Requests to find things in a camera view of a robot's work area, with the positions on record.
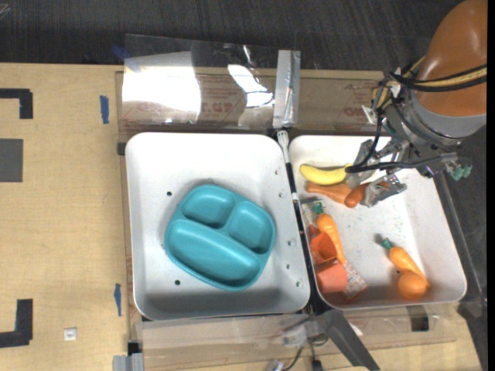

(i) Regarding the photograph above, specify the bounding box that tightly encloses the orange ball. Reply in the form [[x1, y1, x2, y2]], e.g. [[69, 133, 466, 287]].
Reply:
[[397, 271, 428, 301]]

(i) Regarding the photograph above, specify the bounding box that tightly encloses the yellow banana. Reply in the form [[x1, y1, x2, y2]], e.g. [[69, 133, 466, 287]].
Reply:
[[299, 162, 353, 187]]

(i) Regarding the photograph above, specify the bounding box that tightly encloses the blue divided plate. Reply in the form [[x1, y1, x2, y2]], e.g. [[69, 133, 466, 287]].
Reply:
[[163, 183, 277, 293]]

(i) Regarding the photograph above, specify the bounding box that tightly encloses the salmon pink cube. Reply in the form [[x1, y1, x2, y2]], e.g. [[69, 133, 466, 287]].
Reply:
[[316, 263, 350, 295]]

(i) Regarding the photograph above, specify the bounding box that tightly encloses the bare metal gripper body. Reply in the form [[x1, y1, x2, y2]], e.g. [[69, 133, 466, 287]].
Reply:
[[381, 128, 462, 179]]

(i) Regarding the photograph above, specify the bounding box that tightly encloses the white plastic tray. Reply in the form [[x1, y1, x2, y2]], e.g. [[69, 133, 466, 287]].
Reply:
[[288, 134, 468, 311], [124, 131, 312, 322]]

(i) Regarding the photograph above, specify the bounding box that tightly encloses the clear plastic packet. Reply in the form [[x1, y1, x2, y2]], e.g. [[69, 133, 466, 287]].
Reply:
[[301, 198, 369, 301]]

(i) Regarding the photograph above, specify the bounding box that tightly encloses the orange carrot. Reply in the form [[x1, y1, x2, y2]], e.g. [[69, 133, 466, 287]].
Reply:
[[380, 237, 431, 288], [312, 202, 347, 265]]

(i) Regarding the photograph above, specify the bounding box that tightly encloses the orange sausage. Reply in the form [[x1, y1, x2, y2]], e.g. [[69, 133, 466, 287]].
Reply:
[[343, 182, 369, 209]]

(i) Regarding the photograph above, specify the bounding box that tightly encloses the orange cup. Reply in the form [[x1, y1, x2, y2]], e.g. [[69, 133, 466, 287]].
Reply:
[[309, 226, 338, 265]]

